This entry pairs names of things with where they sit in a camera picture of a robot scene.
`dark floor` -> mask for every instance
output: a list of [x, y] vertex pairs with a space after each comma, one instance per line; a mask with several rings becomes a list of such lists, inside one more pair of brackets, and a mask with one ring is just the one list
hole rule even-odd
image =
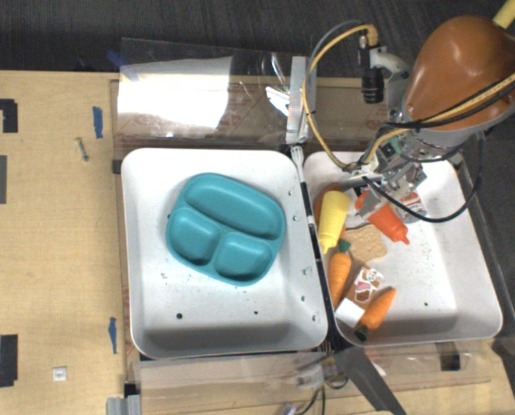
[[[106, 54], [124, 37], [308, 54], [348, 18], [373, 23], [390, 52], [412, 63], [439, 24], [462, 14], [491, 18], [504, 1], [0, 0], [0, 69], [115, 71]], [[515, 22], [508, 30], [515, 35]], [[320, 74], [357, 76], [353, 49], [334, 49]], [[515, 118], [488, 135], [487, 150], [480, 204], [515, 310]], [[466, 147], [472, 165], [475, 155]], [[515, 390], [515, 355], [503, 356]]]

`yellow hose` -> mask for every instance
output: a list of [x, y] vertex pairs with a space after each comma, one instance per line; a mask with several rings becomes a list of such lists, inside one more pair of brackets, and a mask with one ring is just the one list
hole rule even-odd
[[493, 21], [507, 29], [513, 23], [513, 20], [515, 20], [515, 0], [507, 0], [495, 15]]

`yellow toy bottle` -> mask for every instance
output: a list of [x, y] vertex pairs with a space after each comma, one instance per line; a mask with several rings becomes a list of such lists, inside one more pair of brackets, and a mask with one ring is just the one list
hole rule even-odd
[[344, 226], [349, 208], [349, 197], [340, 191], [329, 191], [323, 197], [318, 229], [319, 246], [323, 255], [338, 244], [340, 230]]

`black corner marker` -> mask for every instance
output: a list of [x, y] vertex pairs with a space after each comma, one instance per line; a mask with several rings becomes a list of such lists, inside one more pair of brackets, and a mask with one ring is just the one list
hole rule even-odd
[[17, 335], [0, 335], [0, 387], [17, 380]]
[[0, 99], [0, 111], [2, 111], [2, 132], [17, 133], [17, 103], [13, 99]]

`wooden surface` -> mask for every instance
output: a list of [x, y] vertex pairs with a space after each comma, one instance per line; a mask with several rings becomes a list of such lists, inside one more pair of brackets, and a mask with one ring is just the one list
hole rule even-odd
[[[0, 98], [19, 106], [19, 132], [2, 133], [8, 199], [0, 205], [0, 335], [18, 334], [18, 380], [0, 389], [0, 413], [105, 413], [125, 374], [116, 184], [111, 173], [110, 84], [114, 73], [0, 71]], [[92, 107], [104, 113], [95, 137]], [[81, 158], [74, 139], [89, 156]], [[117, 318], [118, 354], [108, 324]], [[412, 413], [514, 414], [501, 360], [485, 355], [491, 379], [402, 391]], [[53, 367], [67, 367], [54, 382]], [[279, 406], [213, 412], [277, 414]], [[333, 398], [327, 414], [371, 412], [363, 397]]]

